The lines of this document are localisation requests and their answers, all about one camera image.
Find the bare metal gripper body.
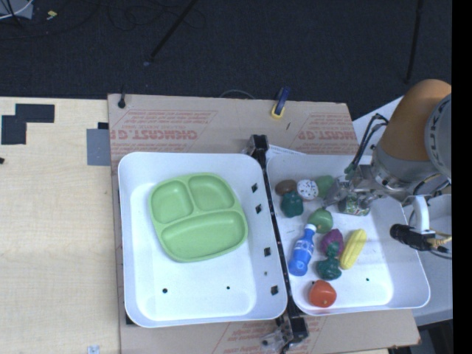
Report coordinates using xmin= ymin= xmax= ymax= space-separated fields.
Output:
xmin=344 ymin=163 xmax=409 ymax=203

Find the light green toy vegetable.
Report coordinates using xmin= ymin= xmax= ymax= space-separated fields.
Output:
xmin=314 ymin=175 xmax=336 ymax=199

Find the green and white small can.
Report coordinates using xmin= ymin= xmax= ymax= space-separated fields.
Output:
xmin=338 ymin=194 xmax=371 ymax=218

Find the white speckled toy biscuit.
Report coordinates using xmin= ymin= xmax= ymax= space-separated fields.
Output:
xmin=296 ymin=178 xmax=320 ymax=201

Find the light green toy pepper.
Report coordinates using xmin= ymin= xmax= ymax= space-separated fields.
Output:
xmin=307 ymin=207 xmax=335 ymax=235

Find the purple toy eggplant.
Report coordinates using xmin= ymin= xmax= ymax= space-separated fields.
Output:
xmin=319 ymin=228 xmax=345 ymax=256

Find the dark green toy pepper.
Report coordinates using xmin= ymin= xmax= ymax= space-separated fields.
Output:
xmin=280 ymin=190 xmax=305 ymax=219

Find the yellow toy corn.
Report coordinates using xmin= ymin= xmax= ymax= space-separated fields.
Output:
xmin=339 ymin=228 xmax=368 ymax=271

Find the brown toy potato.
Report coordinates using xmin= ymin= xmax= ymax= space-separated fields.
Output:
xmin=274 ymin=178 xmax=298 ymax=197

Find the white paper sheet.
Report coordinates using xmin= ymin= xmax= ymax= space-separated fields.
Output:
xmin=265 ymin=143 xmax=308 ymax=159

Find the blue toy bottle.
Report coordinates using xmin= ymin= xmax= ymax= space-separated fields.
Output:
xmin=287 ymin=223 xmax=318 ymax=277

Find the thin black and white rod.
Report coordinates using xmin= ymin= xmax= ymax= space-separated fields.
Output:
xmin=257 ymin=149 xmax=297 ymax=322

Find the white plastic tray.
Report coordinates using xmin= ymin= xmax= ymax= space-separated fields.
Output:
xmin=265 ymin=153 xmax=431 ymax=317
xmin=117 ymin=151 xmax=289 ymax=329

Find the dark green toy broccoli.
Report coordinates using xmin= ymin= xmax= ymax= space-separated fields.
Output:
xmin=315 ymin=242 xmax=343 ymax=282

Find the orange-red toy tomato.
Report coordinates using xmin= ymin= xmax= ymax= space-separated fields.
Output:
xmin=308 ymin=279 xmax=338 ymax=308

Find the green divided plate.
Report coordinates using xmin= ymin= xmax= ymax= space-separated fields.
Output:
xmin=147 ymin=172 xmax=249 ymax=263

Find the brown cardboard board, red print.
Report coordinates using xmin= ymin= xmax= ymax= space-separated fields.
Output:
xmin=106 ymin=93 xmax=422 ymax=354

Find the black cylinder on white bracket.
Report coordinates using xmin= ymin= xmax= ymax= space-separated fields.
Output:
xmin=389 ymin=194 xmax=451 ymax=254

